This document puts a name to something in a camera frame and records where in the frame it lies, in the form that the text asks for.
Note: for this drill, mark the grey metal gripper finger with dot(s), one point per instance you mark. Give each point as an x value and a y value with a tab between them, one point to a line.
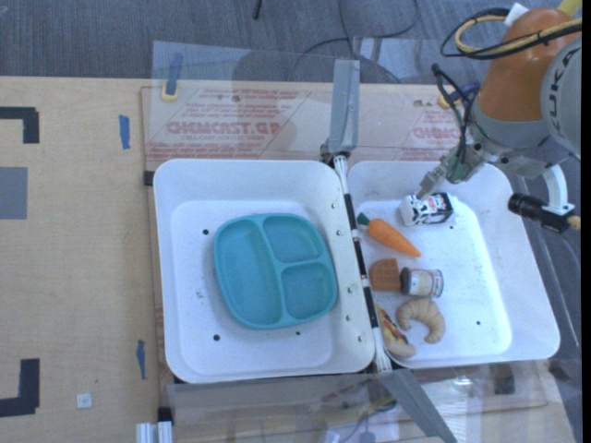
431	183

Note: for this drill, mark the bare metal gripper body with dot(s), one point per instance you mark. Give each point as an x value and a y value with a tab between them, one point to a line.
522	165

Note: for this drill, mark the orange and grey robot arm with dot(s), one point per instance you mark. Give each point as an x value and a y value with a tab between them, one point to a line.
512	86

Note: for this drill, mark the cow print milk carton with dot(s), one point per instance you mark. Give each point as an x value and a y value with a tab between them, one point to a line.
427	210

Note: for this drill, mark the orange carrot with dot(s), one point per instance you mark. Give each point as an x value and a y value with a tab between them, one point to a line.
390	237

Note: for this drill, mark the white plastic tray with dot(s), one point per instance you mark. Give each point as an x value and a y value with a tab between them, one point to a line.
466	266
194	266

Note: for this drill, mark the small can with dark lid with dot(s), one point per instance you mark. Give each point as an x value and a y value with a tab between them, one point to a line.
425	283

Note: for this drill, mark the brown waffle biscuit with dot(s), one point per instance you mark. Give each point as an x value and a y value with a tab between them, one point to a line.
384	275

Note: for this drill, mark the tan croissant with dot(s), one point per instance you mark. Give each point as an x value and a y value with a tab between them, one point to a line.
422	314

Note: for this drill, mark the pizza slice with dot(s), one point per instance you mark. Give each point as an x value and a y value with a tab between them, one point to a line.
392	335

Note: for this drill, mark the teal divided plate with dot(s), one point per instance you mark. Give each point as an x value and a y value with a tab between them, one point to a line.
272	270

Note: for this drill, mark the brown cardboard board, red print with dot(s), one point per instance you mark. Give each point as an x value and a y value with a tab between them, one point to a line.
217	109

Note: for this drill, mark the black cylinder on white bracket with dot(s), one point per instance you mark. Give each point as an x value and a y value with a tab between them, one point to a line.
531	207

